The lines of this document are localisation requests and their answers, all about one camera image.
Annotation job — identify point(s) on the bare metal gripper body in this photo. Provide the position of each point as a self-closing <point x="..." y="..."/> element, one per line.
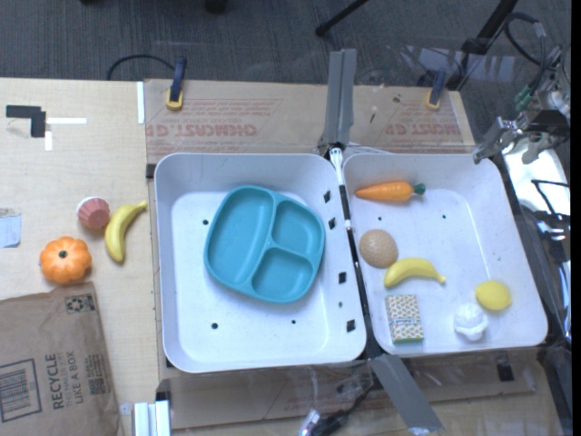
<point x="551" y="121"/>

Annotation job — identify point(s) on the yellow lemon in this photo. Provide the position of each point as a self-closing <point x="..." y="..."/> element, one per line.
<point x="493" y="295"/>

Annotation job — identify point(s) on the tan round ball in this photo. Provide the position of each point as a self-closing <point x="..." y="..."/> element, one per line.
<point x="378" y="248"/>

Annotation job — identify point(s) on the thin black and white rod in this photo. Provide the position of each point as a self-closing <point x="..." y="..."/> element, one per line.
<point x="349" y="230"/>

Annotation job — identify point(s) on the brown paper bag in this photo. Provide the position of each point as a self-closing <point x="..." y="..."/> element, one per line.
<point x="45" y="361"/>

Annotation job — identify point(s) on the white plastic tray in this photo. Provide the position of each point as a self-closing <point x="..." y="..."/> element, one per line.
<point x="254" y="334"/>
<point x="458" y="243"/>

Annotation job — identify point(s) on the brown cardboard board red print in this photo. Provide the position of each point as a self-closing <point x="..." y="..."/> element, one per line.
<point x="272" y="121"/>

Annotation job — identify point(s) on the pink cupcake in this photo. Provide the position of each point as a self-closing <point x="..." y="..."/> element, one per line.
<point x="94" y="213"/>

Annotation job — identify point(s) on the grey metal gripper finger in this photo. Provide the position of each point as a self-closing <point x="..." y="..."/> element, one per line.
<point x="535" y="145"/>
<point x="497" y="136"/>

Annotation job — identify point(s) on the yellow patterned carton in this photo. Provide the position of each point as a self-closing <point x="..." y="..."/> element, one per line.
<point x="404" y="318"/>

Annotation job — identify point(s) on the white lumpy toy food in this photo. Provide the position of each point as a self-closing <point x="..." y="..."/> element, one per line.
<point x="470" y="321"/>

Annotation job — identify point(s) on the orange carrot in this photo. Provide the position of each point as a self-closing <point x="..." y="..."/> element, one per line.
<point x="386" y="191"/>

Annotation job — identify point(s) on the orange pumpkin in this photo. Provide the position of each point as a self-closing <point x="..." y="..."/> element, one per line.
<point x="65" y="260"/>

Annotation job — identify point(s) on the yellow banana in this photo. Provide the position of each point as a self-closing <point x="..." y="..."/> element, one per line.
<point x="410" y="268"/>
<point x="119" y="230"/>

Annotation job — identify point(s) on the blue divided plate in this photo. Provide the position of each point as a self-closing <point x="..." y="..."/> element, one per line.
<point x="240" y="239"/>

